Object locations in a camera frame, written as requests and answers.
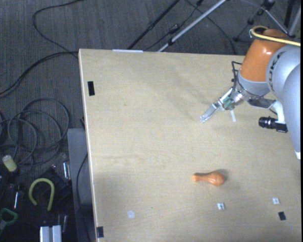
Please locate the pale wood board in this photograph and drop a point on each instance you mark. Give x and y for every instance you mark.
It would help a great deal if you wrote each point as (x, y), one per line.
(154, 140)

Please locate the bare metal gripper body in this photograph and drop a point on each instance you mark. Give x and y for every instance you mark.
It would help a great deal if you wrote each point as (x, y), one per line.
(238, 96)

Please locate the black cylinder on white bracket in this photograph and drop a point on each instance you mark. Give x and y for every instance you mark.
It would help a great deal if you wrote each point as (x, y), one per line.
(270, 123)

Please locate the orange toy drumstick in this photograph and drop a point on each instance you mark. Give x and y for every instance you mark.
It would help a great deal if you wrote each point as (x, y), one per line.
(213, 178)

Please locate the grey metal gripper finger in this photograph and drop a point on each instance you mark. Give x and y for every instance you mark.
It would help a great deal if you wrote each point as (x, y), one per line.
(213, 113)
(210, 109)

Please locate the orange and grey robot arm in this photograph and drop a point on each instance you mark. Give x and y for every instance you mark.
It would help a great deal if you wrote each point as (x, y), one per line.
(282, 74)

